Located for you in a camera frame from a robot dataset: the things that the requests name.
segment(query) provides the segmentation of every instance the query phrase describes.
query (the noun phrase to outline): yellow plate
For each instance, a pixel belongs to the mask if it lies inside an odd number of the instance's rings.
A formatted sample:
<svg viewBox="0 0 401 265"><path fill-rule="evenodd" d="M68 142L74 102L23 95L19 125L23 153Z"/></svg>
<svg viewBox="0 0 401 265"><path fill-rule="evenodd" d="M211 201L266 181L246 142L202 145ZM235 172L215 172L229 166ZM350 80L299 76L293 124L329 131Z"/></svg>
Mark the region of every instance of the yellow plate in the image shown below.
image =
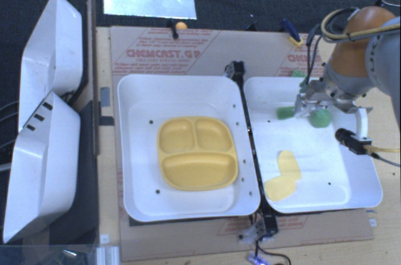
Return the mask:
<svg viewBox="0 0 401 265"><path fill-rule="evenodd" d="M238 159L230 129L210 117L167 120L157 134L164 180L179 190L212 190L231 185Z"/></svg>

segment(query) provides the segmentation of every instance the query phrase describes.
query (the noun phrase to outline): black bracket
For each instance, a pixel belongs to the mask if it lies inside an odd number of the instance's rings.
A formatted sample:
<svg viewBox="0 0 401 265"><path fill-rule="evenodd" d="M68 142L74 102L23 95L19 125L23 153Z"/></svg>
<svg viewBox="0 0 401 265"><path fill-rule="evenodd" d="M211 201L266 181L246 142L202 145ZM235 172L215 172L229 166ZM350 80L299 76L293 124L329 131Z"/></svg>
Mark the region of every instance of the black bracket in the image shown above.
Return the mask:
<svg viewBox="0 0 401 265"><path fill-rule="evenodd" d="M179 35L178 35L177 29L175 27L175 24L171 19L167 21L166 27L170 28L172 30L173 39L178 39L179 38Z"/></svg>
<svg viewBox="0 0 401 265"><path fill-rule="evenodd" d="M252 126L251 126L251 119L249 117L248 107L246 103L246 97L244 92L244 75L245 75L245 66L243 61L232 61L229 65L226 66L224 75L234 81L241 93L241 100L242 100L242 107L245 114L246 126L248 130L249 142L251 143L252 155L256 170L256 178L258 179L258 186L259 186L259 193L261 196L261 205L259 206L264 227L265 227L265 234L262 235L264 237L273 236L274 234L278 233L278 225L277 225L277 218L276 218L276 211L272 209L269 203L266 200L266 195L264 193L263 181L261 176L261 171L259 169L259 162L258 156L256 155L256 148L255 142L253 139L252 133Z"/></svg>

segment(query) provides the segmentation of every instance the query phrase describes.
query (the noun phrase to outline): blue clamp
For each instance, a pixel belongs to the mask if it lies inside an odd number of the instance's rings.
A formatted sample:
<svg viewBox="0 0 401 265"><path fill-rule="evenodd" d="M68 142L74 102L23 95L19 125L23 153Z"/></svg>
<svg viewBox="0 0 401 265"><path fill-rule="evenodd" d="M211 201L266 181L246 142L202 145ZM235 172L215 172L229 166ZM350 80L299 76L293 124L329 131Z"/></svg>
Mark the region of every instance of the blue clamp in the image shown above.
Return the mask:
<svg viewBox="0 0 401 265"><path fill-rule="evenodd" d="M299 36L298 30L295 29L294 25L289 22L287 19L283 19L280 22L281 27L289 33L289 40L294 43L296 46L301 46L303 44L303 40Z"/></svg>

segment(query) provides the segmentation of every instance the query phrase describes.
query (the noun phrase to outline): orange ball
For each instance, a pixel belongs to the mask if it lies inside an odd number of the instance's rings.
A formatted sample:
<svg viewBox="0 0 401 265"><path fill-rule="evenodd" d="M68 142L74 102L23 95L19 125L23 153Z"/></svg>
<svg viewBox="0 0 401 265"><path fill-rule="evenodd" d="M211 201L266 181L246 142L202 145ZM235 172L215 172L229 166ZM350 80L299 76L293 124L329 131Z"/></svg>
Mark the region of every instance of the orange ball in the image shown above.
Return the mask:
<svg viewBox="0 0 401 265"><path fill-rule="evenodd" d="M175 24L176 29L188 29L188 26L184 22L177 22Z"/></svg>

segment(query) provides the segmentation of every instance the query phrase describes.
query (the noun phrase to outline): white plastic piece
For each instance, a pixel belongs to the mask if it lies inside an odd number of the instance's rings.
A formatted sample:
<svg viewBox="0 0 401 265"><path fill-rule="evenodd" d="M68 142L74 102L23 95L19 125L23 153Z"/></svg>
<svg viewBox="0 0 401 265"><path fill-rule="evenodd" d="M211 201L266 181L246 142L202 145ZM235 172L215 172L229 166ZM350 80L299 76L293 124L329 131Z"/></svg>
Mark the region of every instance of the white plastic piece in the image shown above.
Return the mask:
<svg viewBox="0 0 401 265"><path fill-rule="evenodd" d="M267 262L267 260L263 259L262 257L256 255L254 252L250 253L250 255L248 256L248 262L250 262L253 265L270 265L269 262Z"/></svg>
<svg viewBox="0 0 401 265"><path fill-rule="evenodd" d="M222 76L130 75L118 85L124 204L142 222L245 216L260 203L253 155L237 85ZM233 184L206 191L169 186L157 158L163 122L183 116L220 119L231 131L239 174Z"/></svg>
<svg viewBox="0 0 401 265"><path fill-rule="evenodd" d="M96 248L97 265L120 265L120 250L118 246Z"/></svg>
<svg viewBox="0 0 401 265"><path fill-rule="evenodd" d="M276 109L294 105L302 78L254 77L245 94L262 181L280 176L277 158L293 152L301 170L296 190L280 201L268 199L285 214L374 207L382 188L372 158L355 155L335 138L339 128L356 130L355 115L329 108L331 123L315 128L306 118L278 120Z"/></svg>
<svg viewBox="0 0 401 265"><path fill-rule="evenodd" d="M110 235L102 234L100 235L100 244L109 244L110 243Z"/></svg>
<svg viewBox="0 0 401 265"><path fill-rule="evenodd" d="M73 93L83 72L82 17L67 0L49 0L24 49L18 130L50 91Z"/></svg>
<svg viewBox="0 0 401 265"><path fill-rule="evenodd" d="M70 209L76 189L80 116L51 92L19 133L3 241L39 232Z"/></svg>
<svg viewBox="0 0 401 265"><path fill-rule="evenodd" d="M369 218L369 223L372 227L377 227L377 221L374 218Z"/></svg>
<svg viewBox="0 0 401 265"><path fill-rule="evenodd" d="M358 140L366 140L368 138L368 112L366 108L358 108L355 112L357 120L357 133L355 138Z"/></svg>

